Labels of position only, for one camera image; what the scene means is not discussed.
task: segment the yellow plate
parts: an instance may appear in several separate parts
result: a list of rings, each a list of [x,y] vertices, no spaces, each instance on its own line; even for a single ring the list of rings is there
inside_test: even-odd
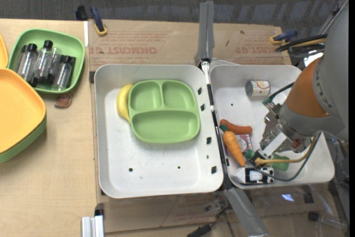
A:
[[[21,142],[45,117],[45,104],[16,72],[0,68],[0,153]]]
[[[0,68],[5,68],[7,66],[8,61],[9,58],[7,56],[5,42],[0,34]]]

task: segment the black cable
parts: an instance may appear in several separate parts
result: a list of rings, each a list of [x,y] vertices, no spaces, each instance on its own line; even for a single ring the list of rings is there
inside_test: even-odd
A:
[[[312,44],[310,46],[303,47],[290,47],[288,50],[288,54],[294,56],[297,54],[308,53],[313,51],[324,51],[324,44]]]
[[[310,42],[310,41],[315,41],[315,40],[318,40],[318,39],[324,39],[328,36],[328,34],[322,34],[322,35],[317,35],[317,36],[313,36],[313,37],[309,37],[309,38],[305,38],[305,39],[299,39],[297,41],[293,41],[291,43],[287,43],[287,44],[284,44],[278,48],[275,49],[275,52],[283,52],[285,50],[287,50],[289,47],[293,47],[293,46],[296,46],[298,44],[303,44],[303,43],[307,43],[307,42]]]
[[[322,134],[322,133],[318,133],[318,134],[317,134],[315,144],[314,144],[313,148],[311,149],[310,154],[305,158],[305,161],[302,163],[301,167],[299,168],[299,170],[297,171],[297,173],[296,173],[293,177],[291,177],[291,178],[289,178],[289,179],[282,179],[282,178],[276,177],[276,176],[274,176],[274,175],[270,175],[269,173],[265,173],[265,172],[263,172],[263,171],[261,171],[261,170],[259,170],[259,169],[256,169],[256,170],[257,170],[259,173],[261,173],[262,175],[266,175],[266,176],[268,176],[268,177],[270,177],[270,178],[273,178],[273,179],[275,179],[275,180],[279,180],[279,181],[292,181],[292,180],[294,180],[294,179],[300,174],[300,172],[302,171],[303,167],[306,165],[307,161],[308,161],[309,158],[311,157],[311,154],[312,154],[313,150],[315,149],[316,144],[317,144],[317,142],[318,142],[318,140],[319,140],[321,134]]]
[[[276,95],[280,94],[281,92],[285,91],[288,88],[291,88],[293,85],[294,85],[294,82],[290,83],[289,85],[286,85],[285,87],[282,87],[278,91],[274,92],[274,94],[270,95],[269,99],[273,100],[273,98],[275,98]]]
[[[235,237],[234,230],[233,230],[233,228],[232,228],[231,223],[229,222],[228,216],[227,216],[227,214],[226,214],[225,211],[223,211],[223,215],[224,215],[224,217],[225,217],[225,219],[226,219],[226,222],[227,222],[227,225],[228,225],[228,227],[229,227],[229,230],[231,231],[232,237]]]

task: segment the can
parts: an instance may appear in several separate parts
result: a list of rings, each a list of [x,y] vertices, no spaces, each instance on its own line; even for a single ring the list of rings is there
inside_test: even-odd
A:
[[[248,80],[245,85],[245,92],[249,97],[268,96],[270,83],[266,80]]]

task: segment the green tray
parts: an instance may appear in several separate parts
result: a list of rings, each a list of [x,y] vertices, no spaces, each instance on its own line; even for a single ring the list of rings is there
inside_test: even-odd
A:
[[[75,57],[75,65],[72,70],[72,80],[68,88],[61,91],[52,90],[49,84],[40,84],[34,89],[42,93],[50,94],[62,94],[72,90],[77,84],[80,74],[83,69],[84,59],[85,59],[85,46],[80,39],[73,37],[68,34],[64,34],[57,31],[52,31],[48,29],[29,29],[24,31],[17,39],[14,48],[12,49],[8,68],[11,70],[15,69],[16,61],[20,53],[21,48],[30,43],[37,45],[38,49],[41,49],[45,40],[51,40],[53,42],[53,47],[59,48],[62,54],[66,56]]]
[[[178,80],[136,83],[129,92],[128,110],[132,130],[142,142],[185,142],[200,130],[194,92]]]

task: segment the clamp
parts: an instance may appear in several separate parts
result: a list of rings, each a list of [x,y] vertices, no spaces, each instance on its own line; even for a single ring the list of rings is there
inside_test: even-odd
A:
[[[91,6],[90,7],[90,12],[95,20],[95,30],[96,32],[100,35],[106,35],[107,34],[107,28],[106,26],[103,24],[102,20],[101,20],[101,16],[99,14],[99,11],[97,10],[96,7]],[[88,15],[85,11],[85,7],[83,5],[79,5],[78,9],[75,11],[75,16],[77,18],[77,20],[79,21],[87,21],[88,20]]]
[[[281,44],[283,40],[285,40],[285,42],[289,42],[291,38],[297,35],[298,35],[297,31],[284,32],[282,34],[279,34],[278,36],[272,36],[270,38],[270,42],[272,44]]]

